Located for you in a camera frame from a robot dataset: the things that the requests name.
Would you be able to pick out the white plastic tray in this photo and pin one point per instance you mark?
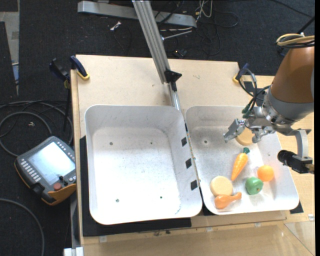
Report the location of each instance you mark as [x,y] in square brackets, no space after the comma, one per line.
[135,170]
[217,160]

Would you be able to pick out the beige toy bread slice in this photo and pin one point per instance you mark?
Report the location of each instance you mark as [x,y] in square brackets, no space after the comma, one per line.
[245,140]

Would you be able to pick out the beige round toy bread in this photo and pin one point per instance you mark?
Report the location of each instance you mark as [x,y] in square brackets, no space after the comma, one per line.
[221,185]

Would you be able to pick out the orange toy fruit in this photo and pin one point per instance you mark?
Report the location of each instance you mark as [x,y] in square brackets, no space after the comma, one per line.
[265,173]

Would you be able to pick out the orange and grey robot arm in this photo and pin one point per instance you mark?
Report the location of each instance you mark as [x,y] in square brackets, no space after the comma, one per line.
[292,75]

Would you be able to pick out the pale wood board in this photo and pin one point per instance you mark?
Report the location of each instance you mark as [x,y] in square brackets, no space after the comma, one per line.
[125,82]

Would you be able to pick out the black cylinder on white bracket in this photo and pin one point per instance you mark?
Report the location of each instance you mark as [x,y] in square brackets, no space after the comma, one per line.
[291,160]

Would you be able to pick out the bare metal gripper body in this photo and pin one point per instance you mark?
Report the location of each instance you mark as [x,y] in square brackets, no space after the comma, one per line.
[260,118]

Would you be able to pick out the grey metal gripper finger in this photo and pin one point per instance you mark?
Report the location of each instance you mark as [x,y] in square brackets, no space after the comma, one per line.
[233,131]
[257,137]

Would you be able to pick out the orange toy carrot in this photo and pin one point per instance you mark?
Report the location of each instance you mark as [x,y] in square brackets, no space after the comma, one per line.
[239,163]

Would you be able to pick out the green toy apple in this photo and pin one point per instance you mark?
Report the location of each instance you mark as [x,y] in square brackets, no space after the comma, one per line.
[253,185]

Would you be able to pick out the thin black and white rod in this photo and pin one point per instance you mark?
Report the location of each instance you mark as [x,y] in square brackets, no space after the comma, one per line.
[176,100]

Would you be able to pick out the orange toy chicken drumstick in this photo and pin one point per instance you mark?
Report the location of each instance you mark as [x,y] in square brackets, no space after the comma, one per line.
[223,200]

